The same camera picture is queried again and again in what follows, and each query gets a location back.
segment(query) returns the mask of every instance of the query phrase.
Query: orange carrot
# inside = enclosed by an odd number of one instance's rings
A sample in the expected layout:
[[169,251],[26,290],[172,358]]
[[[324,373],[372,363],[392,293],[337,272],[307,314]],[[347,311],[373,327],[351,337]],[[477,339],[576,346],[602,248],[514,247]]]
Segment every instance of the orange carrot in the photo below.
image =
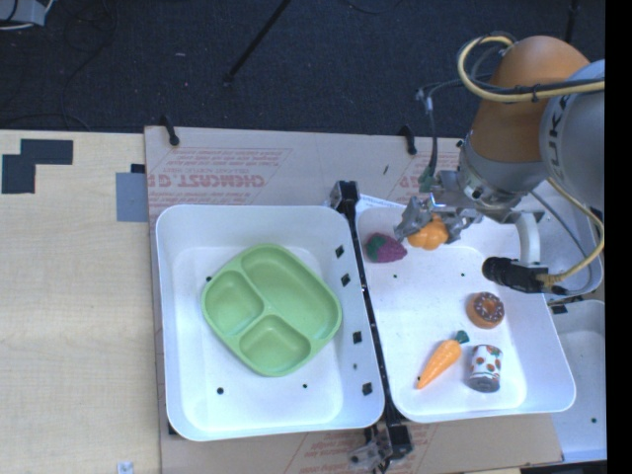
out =
[[463,330],[459,330],[454,339],[448,339],[439,344],[428,363],[426,363],[422,375],[418,378],[417,389],[421,390],[455,363],[461,356],[461,345],[469,342],[469,340],[467,334]]

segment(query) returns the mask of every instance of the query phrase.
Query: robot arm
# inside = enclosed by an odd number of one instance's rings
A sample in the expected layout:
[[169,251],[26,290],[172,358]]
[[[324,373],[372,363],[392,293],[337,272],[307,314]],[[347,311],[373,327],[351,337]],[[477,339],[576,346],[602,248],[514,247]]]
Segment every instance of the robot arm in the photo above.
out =
[[[467,74],[465,62],[475,47],[487,42],[500,43],[503,55],[489,83],[483,83]],[[467,43],[457,69],[465,87],[483,99],[461,146],[458,168],[434,176],[428,199],[411,198],[395,236],[415,246],[439,218],[442,242],[449,244],[483,216],[513,223],[520,258],[490,258],[483,274],[525,292],[564,294],[556,285],[564,276],[550,276],[539,265],[535,224],[543,212],[514,208],[546,180],[576,198],[587,215],[594,216],[583,203],[604,214],[604,61],[589,63],[559,39],[515,41],[499,34]],[[595,248],[582,266],[599,252]]]

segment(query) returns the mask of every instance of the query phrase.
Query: green plate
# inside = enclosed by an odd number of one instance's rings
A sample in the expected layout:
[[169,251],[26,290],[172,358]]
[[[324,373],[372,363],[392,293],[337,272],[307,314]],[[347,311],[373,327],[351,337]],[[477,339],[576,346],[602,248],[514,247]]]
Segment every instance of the green plate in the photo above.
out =
[[204,287],[201,310],[226,346],[267,376],[304,365],[343,318],[329,286],[277,244],[253,246],[222,267]]

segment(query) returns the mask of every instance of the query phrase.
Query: yellow cable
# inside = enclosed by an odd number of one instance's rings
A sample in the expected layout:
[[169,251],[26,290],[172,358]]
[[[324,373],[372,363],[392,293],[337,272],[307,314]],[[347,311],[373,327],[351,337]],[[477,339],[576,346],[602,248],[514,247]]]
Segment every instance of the yellow cable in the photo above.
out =
[[605,244],[605,234],[604,234],[604,229],[603,229],[603,223],[598,217],[596,217],[593,214],[593,212],[590,209],[588,209],[587,207],[584,207],[579,201],[577,201],[575,198],[571,197],[564,190],[562,190],[562,188],[555,181],[553,181],[553,179],[549,178],[548,182],[553,188],[555,188],[555,190],[557,190],[557,192],[560,195],[566,198],[570,203],[572,203],[575,207],[577,207],[583,213],[587,214],[588,217],[597,225],[598,231],[600,234],[599,243],[592,250],[592,252],[588,256],[586,256],[583,260],[581,260],[578,264],[572,266],[570,269],[560,274],[554,274],[554,275],[549,274],[545,276],[543,275],[537,276],[537,279],[544,282],[546,287],[550,289],[551,286],[553,286],[553,284],[555,284],[556,282],[560,282],[561,280],[564,280],[567,277],[572,276],[573,274],[579,272],[581,269],[586,267],[590,262],[592,262],[598,256],[598,254],[601,253],[601,250],[603,249],[603,246]]
[[507,47],[514,44],[514,41],[505,36],[486,36],[486,37],[478,37],[477,39],[471,40],[467,43],[463,50],[460,52],[457,61],[457,70],[458,75],[461,78],[461,81],[465,85],[465,87],[478,95],[482,99],[490,100],[492,102],[531,102],[533,100],[534,94],[537,95],[538,99],[548,99],[553,97],[558,97],[560,95],[571,95],[573,93],[588,93],[592,91],[603,90],[605,88],[605,81],[595,81],[593,83],[585,84],[582,86],[573,86],[568,88],[557,88],[551,90],[537,90],[534,93],[522,93],[522,94],[514,94],[514,95],[504,95],[500,93],[493,93],[487,90],[484,90],[474,84],[470,77],[467,75],[465,71],[465,58],[469,54],[469,52],[477,45],[485,43],[485,42],[500,42],[505,44]]

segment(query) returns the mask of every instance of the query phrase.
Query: toy donut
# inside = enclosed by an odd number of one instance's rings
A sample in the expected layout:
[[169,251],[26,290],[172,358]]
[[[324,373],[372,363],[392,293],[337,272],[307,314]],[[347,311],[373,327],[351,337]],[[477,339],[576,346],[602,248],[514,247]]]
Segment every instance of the toy donut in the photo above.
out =
[[505,305],[495,294],[482,291],[470,298],[465,312],[477,327],[492,329],[498,327],[505,318]]

